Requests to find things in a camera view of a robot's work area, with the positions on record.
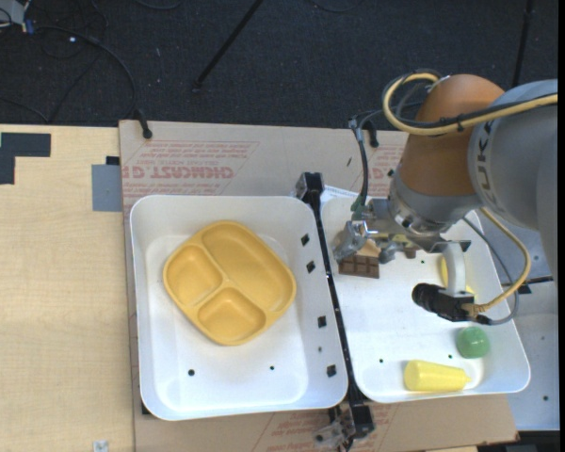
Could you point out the tan wedge-shaped toy food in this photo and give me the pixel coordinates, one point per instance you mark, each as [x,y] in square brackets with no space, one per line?
[370,249]

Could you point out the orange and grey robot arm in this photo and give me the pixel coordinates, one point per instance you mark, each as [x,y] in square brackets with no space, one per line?
[452,158]

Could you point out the yellow squeeze bottle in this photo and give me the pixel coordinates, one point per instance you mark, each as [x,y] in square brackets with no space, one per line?
[433,376]

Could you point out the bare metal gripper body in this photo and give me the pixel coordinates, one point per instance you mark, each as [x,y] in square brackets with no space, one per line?
[387,224]

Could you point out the thin black rod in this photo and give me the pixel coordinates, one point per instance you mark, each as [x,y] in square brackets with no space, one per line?
[335,295]

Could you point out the brown chocolate bar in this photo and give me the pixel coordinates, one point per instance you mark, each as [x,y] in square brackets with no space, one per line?
[359,267]

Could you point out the black cylinder on white bracket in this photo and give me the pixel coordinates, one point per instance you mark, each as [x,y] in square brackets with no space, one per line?
[435,299]

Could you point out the yellow banana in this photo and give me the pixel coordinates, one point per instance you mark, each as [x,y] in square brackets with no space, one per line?
[443,271]

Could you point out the yellow divided plate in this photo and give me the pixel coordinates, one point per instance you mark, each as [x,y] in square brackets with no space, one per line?
[226,280]

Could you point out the green round toy fruit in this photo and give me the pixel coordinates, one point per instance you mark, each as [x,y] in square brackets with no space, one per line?
[472,342]

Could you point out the brown cardboard board red print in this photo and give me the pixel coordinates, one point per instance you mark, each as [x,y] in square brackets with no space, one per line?
[193,167]

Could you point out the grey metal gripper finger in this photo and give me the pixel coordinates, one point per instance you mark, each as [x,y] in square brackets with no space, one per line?
[350,242]
[389,252]

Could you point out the white plastic tray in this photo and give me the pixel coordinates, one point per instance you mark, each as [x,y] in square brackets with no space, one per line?
[395,327]
[245,379]

